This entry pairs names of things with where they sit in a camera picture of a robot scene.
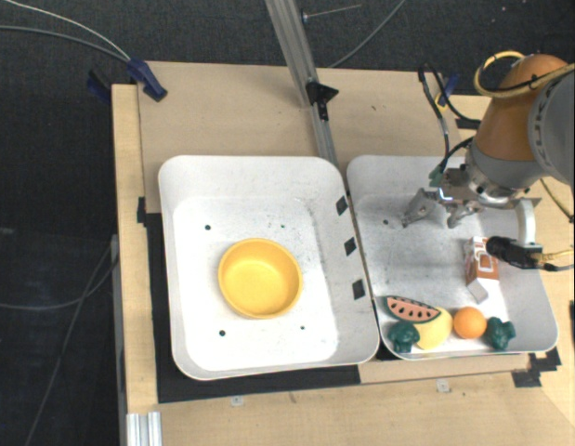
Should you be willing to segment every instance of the toy watermelon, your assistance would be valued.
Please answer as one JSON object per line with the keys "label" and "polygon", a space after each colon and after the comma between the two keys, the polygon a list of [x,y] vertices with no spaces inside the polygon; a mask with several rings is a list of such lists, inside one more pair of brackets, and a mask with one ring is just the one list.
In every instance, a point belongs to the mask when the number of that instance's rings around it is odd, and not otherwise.
{"label": "toy watermelon", "polygon": [[385,305],[387,312],[400,321],[424,323],[434,320],[441,314],[432,306],[400,295],[387,295]]}

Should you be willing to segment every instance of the toy orange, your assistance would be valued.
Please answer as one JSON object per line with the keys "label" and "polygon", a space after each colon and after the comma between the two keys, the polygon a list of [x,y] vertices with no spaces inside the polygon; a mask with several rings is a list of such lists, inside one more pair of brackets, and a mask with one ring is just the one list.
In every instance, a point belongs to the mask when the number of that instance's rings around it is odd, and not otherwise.
{"label": "toy orange", "polygon": [[454,314],[454,332],[462,338],[479,338],[485,334],[488,322],[478,308],[460,308]]}

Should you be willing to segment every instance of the yellow plate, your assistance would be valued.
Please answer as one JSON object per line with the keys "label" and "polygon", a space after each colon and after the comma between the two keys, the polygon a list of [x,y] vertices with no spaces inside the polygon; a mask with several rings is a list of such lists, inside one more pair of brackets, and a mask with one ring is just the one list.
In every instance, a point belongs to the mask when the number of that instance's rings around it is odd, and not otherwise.
{"label": "yellow plate", "polygon": [[229,305],[254,319],[284,314],[302,292],[302,272],[294,256],[262,238],[233,244],[221,258],[218,279]]}

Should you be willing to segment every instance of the black mat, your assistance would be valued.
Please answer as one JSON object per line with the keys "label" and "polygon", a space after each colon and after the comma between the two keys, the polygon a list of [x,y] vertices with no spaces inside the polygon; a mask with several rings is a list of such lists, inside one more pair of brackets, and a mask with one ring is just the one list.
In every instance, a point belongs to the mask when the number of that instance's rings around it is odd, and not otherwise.
{"label": "black mat", "polygon": [[147,228],[149,240],[150,293],[160,403],[360,384],[357,366],[315,368],[210,381],[194,380],[180,372],[171,350],[162,217],[161,214],[145,215],[141,212],[142,206],[140,203],[139,219]]}

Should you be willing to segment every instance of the yellow cable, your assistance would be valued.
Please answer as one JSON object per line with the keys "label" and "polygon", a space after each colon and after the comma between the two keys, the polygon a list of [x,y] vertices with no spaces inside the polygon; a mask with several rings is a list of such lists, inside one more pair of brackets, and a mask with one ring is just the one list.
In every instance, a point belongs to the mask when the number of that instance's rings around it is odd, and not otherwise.
{"label": "yellow cable", "polygon": [[494,62],[498,59],[506,59],[506,58],[515,58],[515,59],[523,59],[525,56],[513,50],[501,51],[500,53],[496,53],[493,56],[490,56],[485,60],[485,62],[477,69],[475,72],[475,76],[473,77],[473,85],[477,92],[482,96],[489,96],[490,98],[513,98],[514,96],[519,96],[521,94],[526,94],[529,91],[533,91],[542,85],[546,85],[552,79],[556,79],[557,77],[563,76],[568,72],[572,72],[575,70],[575,63],[567,64],[566,66],[562,66],[555,71],[551,71],[543,76],[540,76],[530,82],[528,85],[524,85],[521,87],[515,87],[512,89],[498,89],[495,91],[490,91],[483,87],[480,82],[481,74]]}

